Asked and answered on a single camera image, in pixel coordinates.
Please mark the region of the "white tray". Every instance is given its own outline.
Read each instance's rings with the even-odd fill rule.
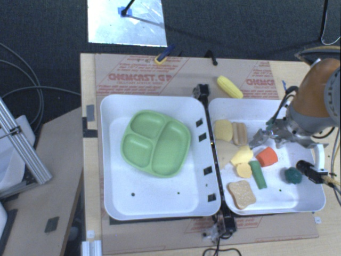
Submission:
[[[126,126],[140,110],[154,110],[181,121],[191,132],[191,146],[179,174],[159,178],[127,164],[120,154]],[[104,205],[117,220],[197,217],[221,206],[203,105],[189,97],[110,95],[100,106],[103,141]],[[197,121],[203,124],[197,127]],[[206,139],[199,142],[199,136]],[[204,174],[205,168],[211,173]]]
[[[277,100],[214,99],[209,105],[209,113],[212,125],[218,119],[244,122],[248,131],[248,141],[250,141],[258,129],[266,127],[265,122],[273,116],[279,103],[280,101]],[[282,109],[278,117],[282,118],[284,114],[285,109]],[[272,166],[262,168],[267,183],[266,189],[259,190],[253,177],[242,179],[237,176],[234,166],[230,163],[221,170],[228,207],[239,215],[321,210],[326,202],[322,185],[314,184],[305,176],[298,185],[285,182],[284,170],[294,167],[299,160],[303,159],[314,164],[311,150],[305,149],[297,143],[287,143],[281,149],[276,149],[274,141],[268,139],[264,145],[253,149],[254,155],[256,156],[267,146],[276,151],[279,161]],[[257,200],[255,204],[249,205],[244,210],[236,208],[226,187],[230,182],[240,180],[247,180],[250,183]]]

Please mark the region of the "black metal bar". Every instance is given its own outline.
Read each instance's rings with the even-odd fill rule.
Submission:
[[[322,23],[321,23],[321,31],[320,31],[320,40],[321,41],[322,41],[322,37],[323,37],[323,34],[324,34],[324,29],[326,27],[328,2],[329,2],[329,0],[324,0]]]
[[[131,0],[129,2],[129,4],[126,6],[126,8],[124,10],[121,11],[121,16],[126,16],[127,15],[127,11],[129,10],[129,8],[131,7],[131,5],[134,3],[135,0]]]

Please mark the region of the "green plate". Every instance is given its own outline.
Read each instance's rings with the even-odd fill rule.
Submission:
[[[181,169],[191,144],[191,133],[167,115],[143,110],[130,120],[121,142],[123,159],[158,177],[172,177]]]

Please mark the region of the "orange toy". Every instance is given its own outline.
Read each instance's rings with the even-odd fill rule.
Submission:
[[[261,167],[270,166],[278,161],[277,154],[275,151],[270,148],[266,147],[263,151],[261,151],[257,156],[256,159],[261,164]]]

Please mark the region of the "dark floor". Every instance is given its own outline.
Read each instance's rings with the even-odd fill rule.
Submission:
[[[329,0],[326,40],[340,35],[341,0]],[[324,0],[162,0],[168,43],[174,54],[218,58],[296,60],[294,54],[320,45]],[[80,92],[82,52],[150,54],[157,47],[91,44],[87,41],[87,0],[0,0],[0,43],[20,54],[41,85]],[[0,47],[0,60],[30,70]],[[0,63],[0,95],[24,86],[28,78]],[[4,99],[14,116],[32,121],[39,98],[33,90]],[[42,123],[80,106],[80,97],[44,90]]]

